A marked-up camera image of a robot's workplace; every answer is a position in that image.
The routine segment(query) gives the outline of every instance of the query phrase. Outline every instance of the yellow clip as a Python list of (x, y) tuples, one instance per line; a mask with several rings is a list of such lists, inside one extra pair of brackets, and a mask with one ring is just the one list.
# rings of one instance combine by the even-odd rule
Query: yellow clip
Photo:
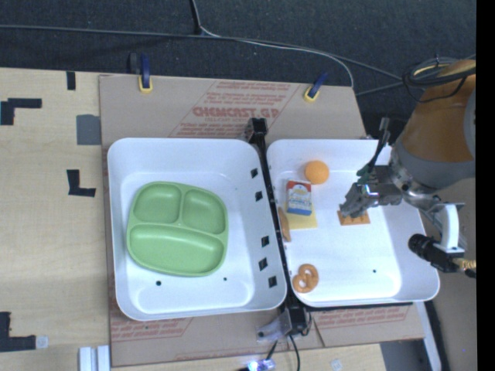
[(306, 92), (304, 93), (304, 101), (306, 101), (306, 102), (308, 102), (308, 103), (312, 103), (312, 102), (314, 102), (314, 101), (316, 100), (316, 98), (318, 97), (318, 95), (319, 95), (319, 90), (318, 90), (318, 91), (316, 91), (315, 96), (313, 96), (313, 97), (310, 97), (310, 96), (309, 96), (309, 92), (310, 92), (310, 90), (312, 89), (312, 87), (313, 87), (313, 86), (308, 87), (308, 89), (307, 89), (307, 90), (306, 90)]
[(153, 82), (152, 78), (149, 77), (149, 88), (144, 88), (142, 86), (142, 77), (138, 76), (138, 82), (139, 82), (139, 90), (141, 91), (142, 94), (150, 94), (153, 90)]

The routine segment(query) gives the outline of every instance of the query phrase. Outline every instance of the donut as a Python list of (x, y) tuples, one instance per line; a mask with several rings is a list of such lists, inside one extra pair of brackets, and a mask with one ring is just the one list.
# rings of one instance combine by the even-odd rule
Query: donut
[(298, 293), (309, 293), (318, 284), (318, 271), (314, 265), (303, 264), (292, 278), (292, 286)]

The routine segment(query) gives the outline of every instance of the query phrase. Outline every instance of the brown cylinder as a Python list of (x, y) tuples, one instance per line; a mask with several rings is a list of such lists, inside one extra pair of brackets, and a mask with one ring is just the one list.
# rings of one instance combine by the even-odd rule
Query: brown cylinder
[[(460, 60), (447, 66), (439, 77), (460, 73), (476, 67), (474, 60)], [(461, 80), (430, 87), (421, 100), (452, 94)], [(464, 134), (466, 105), (476, 86), (476, 74), (466, 78), (460, 90), (451, 97), (418, 103), (401, 135), (408, 152), (418, 158), (434, 162), (469, 162)]]

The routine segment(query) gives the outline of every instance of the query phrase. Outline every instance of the blue clip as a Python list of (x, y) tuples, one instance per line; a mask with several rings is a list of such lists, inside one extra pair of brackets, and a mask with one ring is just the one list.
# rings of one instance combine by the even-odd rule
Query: blue clip
[(141, 54), (141, 76), (139, 76), (139, 90), (144, 94), (149, 94), (153, 90), (152, 78), (149, 74), (149, 59)]
[(328, 73), (321, 73), (313, 85), (306, 90), (304, 93), (304, 100), (306, 102), (312, 103), (316, 100), (319, 95), (319, 88), (323, 85), (327, 77)]

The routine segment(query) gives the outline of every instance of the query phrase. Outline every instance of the green plate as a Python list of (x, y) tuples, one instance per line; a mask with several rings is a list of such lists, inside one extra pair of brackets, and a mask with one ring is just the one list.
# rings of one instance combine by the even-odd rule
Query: green plate
[(180, 276), (212, 274), (224, 262), (227, 239), (227, 208), (210, 191), (151, 182), (135, 195), (127, 248), (143, 267)]

